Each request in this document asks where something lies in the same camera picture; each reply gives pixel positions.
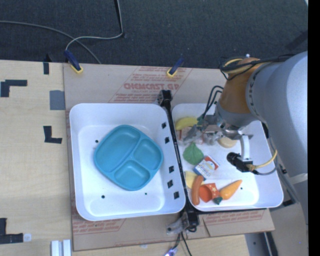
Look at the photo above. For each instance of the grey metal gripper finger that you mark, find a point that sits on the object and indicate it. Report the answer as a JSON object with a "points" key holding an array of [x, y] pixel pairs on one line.
{"points": [[191, 134], [211, 138]]}

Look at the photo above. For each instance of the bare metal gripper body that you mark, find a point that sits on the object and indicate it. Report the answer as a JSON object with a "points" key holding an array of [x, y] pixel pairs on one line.
{"points": [[212, 127]]}

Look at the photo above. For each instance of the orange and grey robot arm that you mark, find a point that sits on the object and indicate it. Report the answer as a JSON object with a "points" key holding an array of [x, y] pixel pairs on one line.
{"points": [[275, 100]]}

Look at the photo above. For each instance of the red and white packet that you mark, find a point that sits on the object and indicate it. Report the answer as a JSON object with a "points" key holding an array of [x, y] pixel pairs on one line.
{"points": [[180, 135]]}

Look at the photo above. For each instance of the yellow banana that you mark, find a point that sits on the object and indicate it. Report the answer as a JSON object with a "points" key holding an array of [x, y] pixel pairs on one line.
{"points": [[185, 122]]}

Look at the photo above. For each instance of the green leaf-shaped toy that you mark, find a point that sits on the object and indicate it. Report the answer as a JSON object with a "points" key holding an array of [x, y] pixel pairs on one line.
{"points": [[192, 153]]}

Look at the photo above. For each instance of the thin black rod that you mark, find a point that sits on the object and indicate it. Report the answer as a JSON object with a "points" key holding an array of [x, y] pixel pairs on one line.
{"points": [[178, 155]]}

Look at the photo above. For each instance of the white blue orange carton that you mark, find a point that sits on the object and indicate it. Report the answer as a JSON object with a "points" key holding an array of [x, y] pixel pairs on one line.
{"points": [[206, 166]]}

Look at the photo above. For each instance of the yellow wedge-shaped toy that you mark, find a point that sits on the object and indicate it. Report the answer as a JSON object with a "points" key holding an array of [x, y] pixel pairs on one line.
{"points": [[189, 178]]}

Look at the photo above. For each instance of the orange-brown sausage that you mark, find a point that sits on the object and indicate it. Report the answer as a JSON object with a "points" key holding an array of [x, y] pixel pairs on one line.
{"points": [[196, 190]]}

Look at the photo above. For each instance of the orange carrot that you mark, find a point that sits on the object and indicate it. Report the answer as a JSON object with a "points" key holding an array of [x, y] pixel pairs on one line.
{"points": [[231, 190]]}

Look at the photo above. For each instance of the white plastic tray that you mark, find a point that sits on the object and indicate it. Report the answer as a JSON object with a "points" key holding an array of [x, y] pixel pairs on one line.
{"points": [[250, 195], [125, 205]]}

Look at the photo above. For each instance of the blue divided plate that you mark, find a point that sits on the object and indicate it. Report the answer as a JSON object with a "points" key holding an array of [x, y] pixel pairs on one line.
{"points": [[125, 155]]}

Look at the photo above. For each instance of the brown cardboard board red print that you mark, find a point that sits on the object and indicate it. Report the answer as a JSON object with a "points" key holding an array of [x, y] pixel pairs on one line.
{"points": [[105, 85]]}

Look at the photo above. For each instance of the black cylinder on white bracket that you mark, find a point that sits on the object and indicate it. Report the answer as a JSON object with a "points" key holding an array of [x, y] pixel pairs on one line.
{"points": [[240, 161]]}

